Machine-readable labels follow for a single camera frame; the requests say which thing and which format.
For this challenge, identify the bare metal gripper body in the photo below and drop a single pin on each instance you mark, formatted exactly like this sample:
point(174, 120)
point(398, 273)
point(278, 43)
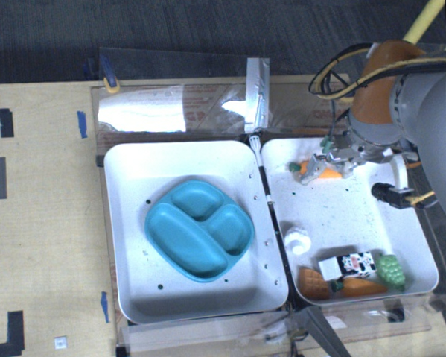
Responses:
point(344, 151)

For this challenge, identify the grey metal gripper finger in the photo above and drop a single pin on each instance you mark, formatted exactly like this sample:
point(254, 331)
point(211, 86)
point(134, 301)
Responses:
point(314, 168)
point(346, 170)

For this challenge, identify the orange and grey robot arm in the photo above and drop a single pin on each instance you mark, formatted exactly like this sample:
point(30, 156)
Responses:
point(420, 104)

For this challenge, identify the orange carrot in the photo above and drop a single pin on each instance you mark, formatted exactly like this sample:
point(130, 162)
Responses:
point(363, 287)
point(331, 173)

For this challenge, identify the white plastic tray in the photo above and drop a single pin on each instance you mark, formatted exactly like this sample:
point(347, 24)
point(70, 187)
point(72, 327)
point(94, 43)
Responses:
point(136, 231)
point(340, 220)

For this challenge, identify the cow print milk carton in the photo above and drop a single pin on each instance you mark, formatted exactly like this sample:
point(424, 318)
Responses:
point(352, 265)

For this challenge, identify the green grapes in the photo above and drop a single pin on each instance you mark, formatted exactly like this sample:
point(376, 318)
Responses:
point(391, 271)

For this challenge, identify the brown waffle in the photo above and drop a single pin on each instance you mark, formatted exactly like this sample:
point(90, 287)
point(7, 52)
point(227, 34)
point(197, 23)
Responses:
point(313, 284)

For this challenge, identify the blue divided plate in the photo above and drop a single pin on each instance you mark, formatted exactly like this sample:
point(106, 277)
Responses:
point(196, 235)

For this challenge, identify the black cylinder on white bracket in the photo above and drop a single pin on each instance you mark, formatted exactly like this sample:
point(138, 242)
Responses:
point(392, 195)

